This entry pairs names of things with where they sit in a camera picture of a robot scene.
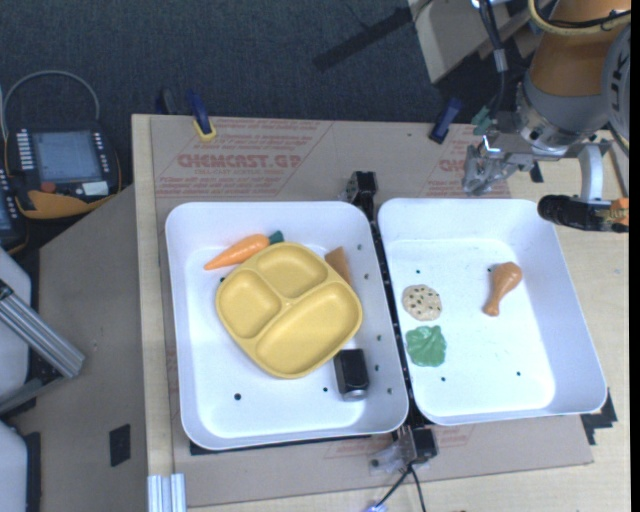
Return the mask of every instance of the toy carrot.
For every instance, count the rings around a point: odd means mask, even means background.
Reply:
[[[276,231],[271,236],[262,234],[251,235],[225,249],[205,266],[205,270],[213,270],[220,267],[228,267],[248,260],[254,254],[260,252],[269,245],[282,242],[282,233]]]

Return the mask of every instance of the toy chicken drumstick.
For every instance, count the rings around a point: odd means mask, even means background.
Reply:
[[[502,298],[513,290],[522,280],[522,269],[513,262],[502,263],[493,269],[492,274],[493,289],[489,301],[482,309],[489,316],[498,316],[500,308],[498,305]]]

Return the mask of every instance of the gray wire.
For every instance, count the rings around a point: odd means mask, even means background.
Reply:
[[[100,101],[98,100],[98,95],[95,93],[95,91],[93,90],[93,87],[91,87],[91,85],[89,85],[89,83],[86,80],[68,71],[60,71],[57,69],[46,69],[44,71],[37,71],[36,73],[31,73],[30,75],[27,75],[21,78],[20,80],[18,80],[15,84],[11,86],[11,89],[9,89],[4,99],[2,99],[2,91],[0,89],[0,101],[2,101],[1,103],[2,112],[0,112],[0,118],[1,118],[0,124],[2,125],[2,136],[4,137],[5,140],[7,140],[7,137],[9,134],[9,129],[7,127],[6,112],[7,112],[7,105],[9,104],[9,99],[11,98],[11,95],[16,91],[16,89],[21,87],[25,82],[28,82],[29,80],[32,80],[34,78],[40,78],[40,77],[49,76],[49,75],[66,76],[84,85],[86,89],[89,91],[89,93],[91,94],[91,97],[93,98],[93,103],[96,107],[96,121],[100,119]]]

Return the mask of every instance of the white tray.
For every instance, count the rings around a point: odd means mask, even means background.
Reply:
[[[420,411],[455,425],[586,413],[606,398],[600,364],[555,228],[530,201],[513,199],[393,199],[379,211],[403,337],[418,325],[439,325],[445,361],[409,361]],[[490,293],[488,269],[513,261],[520,284],[500,315],[482,312]],[[442,314],[411,317],[405,287],[426,284],[440,293]]]
[[[299,379],[278,379],[255,365],[217,317],[214,297],[231,268],[205,271],[216,253],[244,236],[281,230],[320,256],[344,247],[363,323],[344,348],[364,350],[366,399],[344,401],[333,362]],[[347,203],[201,202],[176,207],[166,221],[176,327],[181,419],[189,438],[228,450],[391,432],[408,397],[369,223]]]

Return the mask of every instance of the divided yellow plate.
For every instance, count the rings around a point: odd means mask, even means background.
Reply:
[[[216,310],[258,366],[289,379],[331,359],[362,323],[353,289],[315,252],[291,242],[267,247],[229,274]]]

